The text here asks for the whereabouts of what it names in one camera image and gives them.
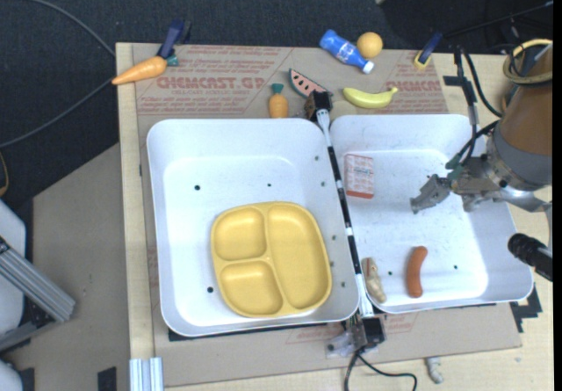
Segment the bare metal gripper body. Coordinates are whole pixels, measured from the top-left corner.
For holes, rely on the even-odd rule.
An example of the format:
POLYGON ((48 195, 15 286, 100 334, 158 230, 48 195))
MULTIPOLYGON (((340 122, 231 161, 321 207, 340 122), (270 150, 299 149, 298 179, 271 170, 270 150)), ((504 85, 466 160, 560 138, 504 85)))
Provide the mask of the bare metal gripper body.
POLYGON ((485 194, 487 200, 507 202, 525 211, 551 211, 551 202, 538 198, 537 190, 551 184, 551 170, 543 161, 506 163, 499 157, 471 157, 466 166, 451 179, 451 190, 463 194, 485 194))

